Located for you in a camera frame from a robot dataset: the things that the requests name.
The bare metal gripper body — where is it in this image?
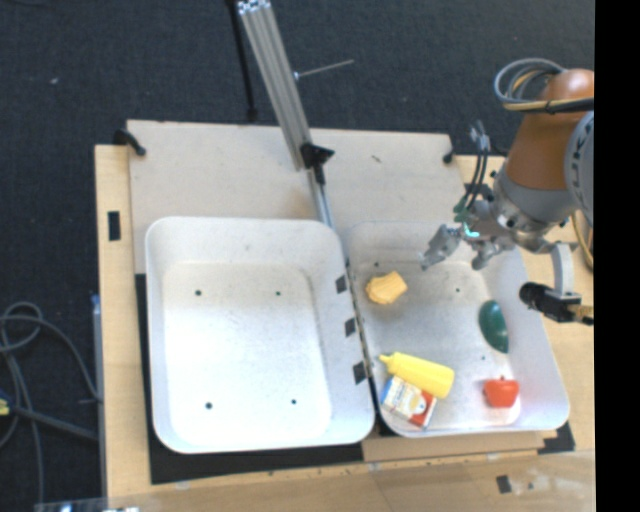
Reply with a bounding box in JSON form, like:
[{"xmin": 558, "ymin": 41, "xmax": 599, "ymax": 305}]
[{"xmin": 462, "ymin": 199, "xmax": 554, "ymax": 252}]

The dark green toy vegetable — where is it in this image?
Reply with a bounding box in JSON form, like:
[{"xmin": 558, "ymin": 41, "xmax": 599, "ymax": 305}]
[{"xmin": 477, "ymin": 299, "xmax": 511, "ymax": 355}]

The yellow lumpy toy food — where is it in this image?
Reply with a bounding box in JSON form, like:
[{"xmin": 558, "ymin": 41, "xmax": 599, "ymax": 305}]
[{"xmin": 364, "ymin": 270, "xmax": 409, "ymax": 306}]

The white plastic tray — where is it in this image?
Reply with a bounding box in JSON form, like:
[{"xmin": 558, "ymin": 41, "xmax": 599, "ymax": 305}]
[
  {"xmin": 144, "ymin": 215, "xmax": 377, "ymax": 455},
  {"xmin": 345, "ymin": 221, "xmax": 572, "ymax": 440}
]

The yellow squeeze bottle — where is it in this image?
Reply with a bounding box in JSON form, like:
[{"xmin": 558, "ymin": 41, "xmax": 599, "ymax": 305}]
[{"xmin": 377, "ymin": 351, "xmax": 456, "ymax": 400}]

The red toy bell pepper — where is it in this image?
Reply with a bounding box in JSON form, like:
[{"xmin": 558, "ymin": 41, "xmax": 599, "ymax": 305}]
[{"xmin": 482, "ymin": 375, "xmax": 521, "ymax": 408}]

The white and red carton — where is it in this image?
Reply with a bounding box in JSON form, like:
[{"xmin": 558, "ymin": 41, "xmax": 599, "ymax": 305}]
[{"xmin": 379, "ymin": 375, "xmax": 438, "ymax": 431}]

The pale flat board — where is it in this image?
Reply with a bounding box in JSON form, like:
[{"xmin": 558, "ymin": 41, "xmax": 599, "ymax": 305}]
[{"xmin": 125, "ymin": 118, "xmax": 557, "ymax": 462}]

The black cylinder on white bracket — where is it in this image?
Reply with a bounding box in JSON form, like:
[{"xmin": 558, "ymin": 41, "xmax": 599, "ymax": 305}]
[{"xmin": 518, "ymin": 240, "xmax": 584, "ymax": 324}]

